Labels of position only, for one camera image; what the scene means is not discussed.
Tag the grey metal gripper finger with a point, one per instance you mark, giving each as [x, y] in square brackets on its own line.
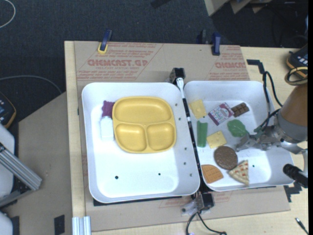
[247, 145]
[249, 139]

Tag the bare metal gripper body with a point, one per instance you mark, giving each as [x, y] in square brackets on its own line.
[269, 137]

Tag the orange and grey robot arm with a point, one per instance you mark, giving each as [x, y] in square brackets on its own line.
[294, 106]

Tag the green lettuce leaf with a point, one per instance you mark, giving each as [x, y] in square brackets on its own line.
[236, 127]

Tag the brown round burger patty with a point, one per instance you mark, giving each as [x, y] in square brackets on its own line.
[225, 157]

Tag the white plastic tray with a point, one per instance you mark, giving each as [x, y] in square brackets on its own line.
[261, 165]
[137, 175]

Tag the pizza slice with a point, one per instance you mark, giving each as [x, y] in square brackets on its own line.
[240, 172]

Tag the brown chocolate bar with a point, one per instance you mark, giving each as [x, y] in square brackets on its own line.
[240, 109]

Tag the yellow cheese slice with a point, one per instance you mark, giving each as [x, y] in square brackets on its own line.
[216, 139]
[196, 108]

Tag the pink printed packet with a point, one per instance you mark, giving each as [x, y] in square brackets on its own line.
[220, 113]

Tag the orange waffle piece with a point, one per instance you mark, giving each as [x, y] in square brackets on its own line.
[211, 174]

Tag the green celery stick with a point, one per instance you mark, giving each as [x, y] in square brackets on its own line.
[202, 134]

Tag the thin black and white rod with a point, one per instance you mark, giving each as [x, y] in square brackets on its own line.
[188, 117]

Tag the black and silver pen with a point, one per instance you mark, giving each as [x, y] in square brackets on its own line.
[301, 225]

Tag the yellow divided plate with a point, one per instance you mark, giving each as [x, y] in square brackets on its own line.
[144, 124]

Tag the brown cardboard board red print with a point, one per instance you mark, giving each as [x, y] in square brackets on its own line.
[137, 65]

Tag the white plastic bottle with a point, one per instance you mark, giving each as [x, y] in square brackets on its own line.
[106, 128]

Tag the black cylinder on white bracket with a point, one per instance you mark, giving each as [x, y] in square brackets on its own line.
[294, 174]

